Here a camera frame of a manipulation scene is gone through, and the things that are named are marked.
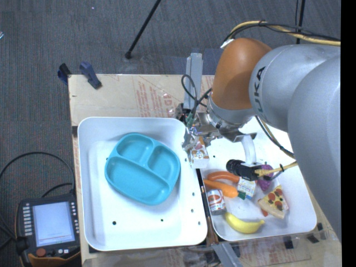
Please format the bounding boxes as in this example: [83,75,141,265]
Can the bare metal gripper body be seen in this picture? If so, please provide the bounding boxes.
[194,112,257,147]

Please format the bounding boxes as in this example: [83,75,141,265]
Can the white carton with orange print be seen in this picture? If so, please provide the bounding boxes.
[188,141,210,169]

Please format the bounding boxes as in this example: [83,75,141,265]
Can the orange sausage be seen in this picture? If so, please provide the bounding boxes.
[206,171,241,184]

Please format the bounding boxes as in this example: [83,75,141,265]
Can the orange carrot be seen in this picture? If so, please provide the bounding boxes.
[203,179,247,200]

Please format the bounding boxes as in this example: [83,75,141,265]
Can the thin black and white rod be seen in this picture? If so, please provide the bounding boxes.
[195,167,218,246]

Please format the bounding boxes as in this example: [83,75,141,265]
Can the white carton with yellow print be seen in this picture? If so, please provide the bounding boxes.
[236,176,256,200]

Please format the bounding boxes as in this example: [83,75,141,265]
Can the small red and white can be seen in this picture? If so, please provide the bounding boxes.
[206,188,227,216]

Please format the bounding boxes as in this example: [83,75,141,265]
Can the blue divided plate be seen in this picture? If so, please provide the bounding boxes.
[104,132,182,206]

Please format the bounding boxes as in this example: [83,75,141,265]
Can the purple grapes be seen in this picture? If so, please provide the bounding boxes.
[256,164,275,192]

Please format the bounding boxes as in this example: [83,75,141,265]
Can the brown cardboard board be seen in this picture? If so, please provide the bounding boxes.
[67,73,342,267]

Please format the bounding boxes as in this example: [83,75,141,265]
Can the yellow banana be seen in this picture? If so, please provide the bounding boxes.
[224,211,266,235]

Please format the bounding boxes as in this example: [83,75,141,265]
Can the pizza slice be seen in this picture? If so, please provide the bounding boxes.
[257,185,290,220]

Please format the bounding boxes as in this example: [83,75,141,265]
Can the white plastic tray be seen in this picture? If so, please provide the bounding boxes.
[191,115,318,243]
[77,116,209,252]

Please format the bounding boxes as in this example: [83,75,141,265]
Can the black tripod leg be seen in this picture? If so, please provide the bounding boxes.
[295,0,309,45]
[124,0,169,60]

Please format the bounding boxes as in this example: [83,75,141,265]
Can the black block with thin wires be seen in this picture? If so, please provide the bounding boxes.
[174,102,193,123]

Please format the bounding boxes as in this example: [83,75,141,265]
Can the black cylinder on white bracket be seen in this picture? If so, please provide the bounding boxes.
[225,134,263,181]

